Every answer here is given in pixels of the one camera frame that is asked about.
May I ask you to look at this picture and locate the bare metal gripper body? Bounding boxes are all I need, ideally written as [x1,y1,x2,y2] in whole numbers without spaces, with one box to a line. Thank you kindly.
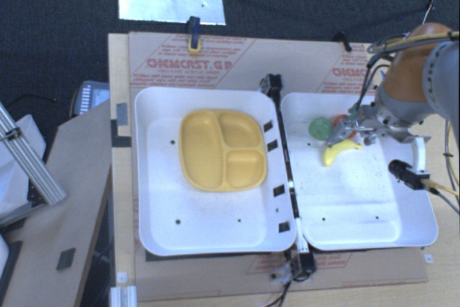
[344,104,415,142]

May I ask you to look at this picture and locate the orange doughnut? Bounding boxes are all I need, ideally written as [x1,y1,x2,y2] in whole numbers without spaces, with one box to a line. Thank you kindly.
[331,114,359,139]

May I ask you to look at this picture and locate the white plastic tray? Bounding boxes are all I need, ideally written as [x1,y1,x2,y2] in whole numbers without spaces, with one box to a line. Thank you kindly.
[134,86,298,257]
[280,92,440,252]

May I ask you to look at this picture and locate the black block with thin wires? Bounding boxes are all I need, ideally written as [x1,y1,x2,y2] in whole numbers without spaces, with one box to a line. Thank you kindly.
[259,73,283,96]
[289,250,318,282]

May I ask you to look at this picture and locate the yellow divided plate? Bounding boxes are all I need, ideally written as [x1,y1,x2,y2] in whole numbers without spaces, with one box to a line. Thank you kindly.
[178,109,269,193]

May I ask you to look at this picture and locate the black cylinder on white bracket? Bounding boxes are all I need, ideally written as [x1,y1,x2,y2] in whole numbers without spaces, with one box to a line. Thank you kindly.
[387,136,432,191]

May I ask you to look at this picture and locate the brown cardboard board red print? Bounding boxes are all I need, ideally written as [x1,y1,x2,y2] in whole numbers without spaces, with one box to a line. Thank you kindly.
[127,31,429,301]

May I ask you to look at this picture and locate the yellow banana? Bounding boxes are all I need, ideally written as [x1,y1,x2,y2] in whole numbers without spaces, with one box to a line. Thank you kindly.
[322,138,364,168]

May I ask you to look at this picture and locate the green doughnut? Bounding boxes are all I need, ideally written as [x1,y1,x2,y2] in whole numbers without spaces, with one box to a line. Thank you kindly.
[308,117,333,140]

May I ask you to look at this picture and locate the thin black and white rod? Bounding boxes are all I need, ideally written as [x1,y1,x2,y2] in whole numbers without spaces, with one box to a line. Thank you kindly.
[268,88,307,253]

